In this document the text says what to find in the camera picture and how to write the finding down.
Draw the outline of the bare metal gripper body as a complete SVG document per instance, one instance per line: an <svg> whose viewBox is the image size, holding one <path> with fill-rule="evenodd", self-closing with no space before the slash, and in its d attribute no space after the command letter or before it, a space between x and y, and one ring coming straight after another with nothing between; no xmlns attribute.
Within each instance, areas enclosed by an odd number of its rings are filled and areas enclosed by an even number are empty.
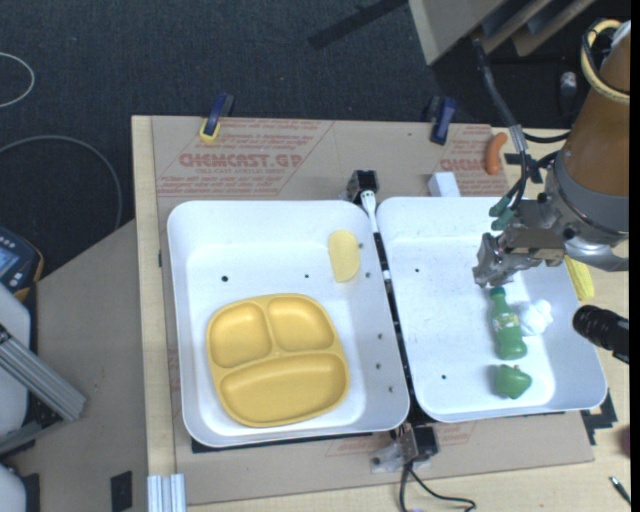
<svg viewBox="0 0 640 512"><path fill-rule="evenodd" d="M501 234L501 251L524 253L531 258L530 267L544 263L559 266L565 256L565 231L573 229L566 203L559 196L522 199L509 214Z"/></svg>

